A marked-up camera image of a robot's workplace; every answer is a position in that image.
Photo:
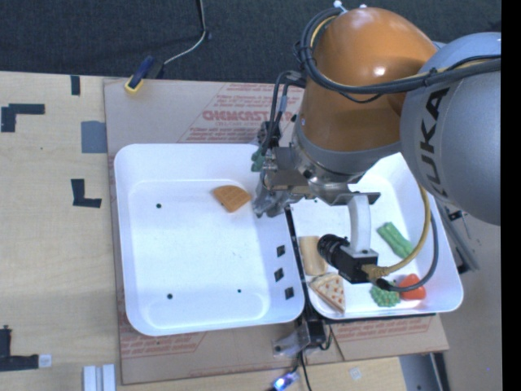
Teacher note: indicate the red pepper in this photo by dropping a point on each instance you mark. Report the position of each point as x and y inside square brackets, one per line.
[413, 289]

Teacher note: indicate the beige bread slice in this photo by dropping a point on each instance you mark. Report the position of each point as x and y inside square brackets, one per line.
[311, 255]

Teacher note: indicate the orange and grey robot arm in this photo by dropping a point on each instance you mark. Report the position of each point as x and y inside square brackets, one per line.
[366, 96]

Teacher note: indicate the white plastic tray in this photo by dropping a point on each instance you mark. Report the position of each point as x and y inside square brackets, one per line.
[366, 300]
[195, 251]

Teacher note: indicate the pizza slice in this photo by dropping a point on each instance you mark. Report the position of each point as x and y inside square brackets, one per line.
[330, 291]

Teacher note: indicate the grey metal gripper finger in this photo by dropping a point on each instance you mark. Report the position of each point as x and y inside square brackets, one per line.
[278, 207]
[261, 207]

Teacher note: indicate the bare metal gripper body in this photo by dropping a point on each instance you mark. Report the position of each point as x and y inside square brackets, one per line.
[287, 177]

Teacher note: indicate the orange waffle biscuit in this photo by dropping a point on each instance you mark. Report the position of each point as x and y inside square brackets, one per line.
[232, 197]

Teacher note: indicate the green pea pod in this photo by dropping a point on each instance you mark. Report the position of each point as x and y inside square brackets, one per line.
[394, 239]

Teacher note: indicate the black cylinder on white bracket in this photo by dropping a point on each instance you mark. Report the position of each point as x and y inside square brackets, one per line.
[349, 261]

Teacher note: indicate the green grapes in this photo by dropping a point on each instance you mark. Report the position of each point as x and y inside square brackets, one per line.
[384, 297]

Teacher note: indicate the brown cardboard board red print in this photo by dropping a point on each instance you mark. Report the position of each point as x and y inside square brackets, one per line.
[163, 112]

